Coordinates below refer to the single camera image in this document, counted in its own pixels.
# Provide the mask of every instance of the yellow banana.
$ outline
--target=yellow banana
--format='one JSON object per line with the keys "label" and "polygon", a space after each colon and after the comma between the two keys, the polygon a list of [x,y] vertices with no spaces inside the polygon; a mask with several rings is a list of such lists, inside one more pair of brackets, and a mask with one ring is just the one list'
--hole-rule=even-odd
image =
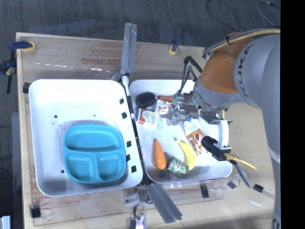
{"label": "yellow banana", "polygon": [[188,143],[181,142],[179,139],[176,140],[176,142],[180,145],[182,148],[185,157],[186,157],[186,165],[189,167],[189,171],[192,170],[195,167],[196,163],[196,154],[192,148],[192,146]]}

